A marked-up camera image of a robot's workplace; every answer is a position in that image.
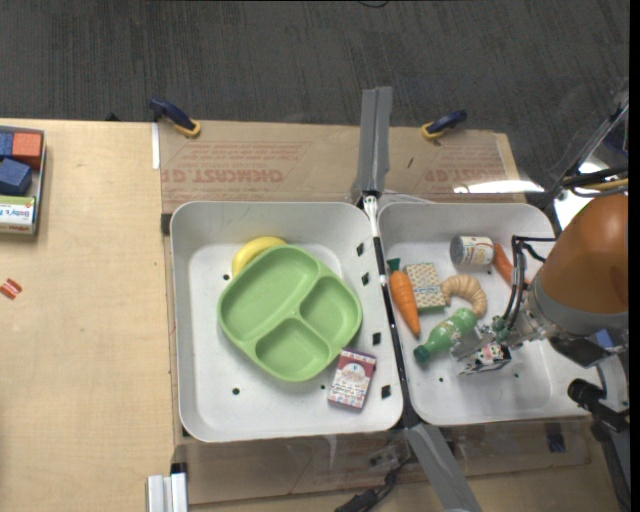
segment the green plate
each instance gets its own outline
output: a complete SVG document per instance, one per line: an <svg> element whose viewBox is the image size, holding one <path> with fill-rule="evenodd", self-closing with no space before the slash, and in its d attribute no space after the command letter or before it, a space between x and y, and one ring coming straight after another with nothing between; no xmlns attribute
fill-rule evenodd
<svg viewBox="0 0 640 512"><path fill-rule="evenodd" d="M353 291L295 245L268 249L224 289L218 320L258 366L291 382L311 379L349 344L362 323Z"/></svg>

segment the carrot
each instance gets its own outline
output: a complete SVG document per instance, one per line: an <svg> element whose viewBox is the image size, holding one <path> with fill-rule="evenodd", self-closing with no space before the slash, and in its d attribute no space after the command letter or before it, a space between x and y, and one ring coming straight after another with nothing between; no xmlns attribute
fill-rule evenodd
<svg viewBox="0 0 640 512"><path fill-rule="evenodd" d="M511 274L513 272L513 265L507 256L507 253L504 250L504 247L500 245L498 242L494 244L494 256L493 256L493 266L496 268L498 273L502 276L508 285L511 285ZM529 281L524 280L527 286L529 286Z"/></svg>
<svg viewBox="0 0 640 512"><path fill-rule="evenodd" d="M402 318L417 337L420 336L420 320L418 318L418 306L413 295L413 285L409 276L400 271L400 258L387 260L391 276L389 277L389 289L391 298L400 311Z"/></svg>

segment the red block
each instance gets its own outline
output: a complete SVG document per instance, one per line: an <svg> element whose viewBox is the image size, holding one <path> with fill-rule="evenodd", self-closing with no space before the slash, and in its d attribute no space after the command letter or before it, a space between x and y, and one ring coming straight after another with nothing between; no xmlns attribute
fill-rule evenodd
<svg viewBox="0 0 640 512"><path fill-rule="evenodd" d="M14 160L24 162L32 169L40 169L42 154L42 134L40 133L14 133L11 157Z"/></svg>

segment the croissant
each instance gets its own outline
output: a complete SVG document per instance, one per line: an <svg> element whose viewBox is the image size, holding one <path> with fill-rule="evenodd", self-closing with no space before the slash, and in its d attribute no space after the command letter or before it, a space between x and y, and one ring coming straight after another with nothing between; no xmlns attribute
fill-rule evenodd
<svg viewBox="0 0 640 512"><path fill-rule="evenodd" d="M471 311L476 318L483 317L487 312L487 296L475 277L458 274L445 279L440 287L447 306L451 305L451 296L456 295L471 302Z"/></svg>

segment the wooden table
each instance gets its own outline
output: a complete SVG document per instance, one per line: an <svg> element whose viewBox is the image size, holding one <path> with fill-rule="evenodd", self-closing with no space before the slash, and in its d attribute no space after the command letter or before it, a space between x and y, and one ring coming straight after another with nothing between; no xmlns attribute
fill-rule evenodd
<svg viewBox="0 0 640 512"><path fill-rule="evenodd" d="M0 509L143 511L173 454L160 178L148 123L1 119L45 129L40 232L0 236ZM617 510L592 462L470 480L485 510ZM197 507L326 512L353 491ZM428 483L376 509L441 510Z"/></svg>

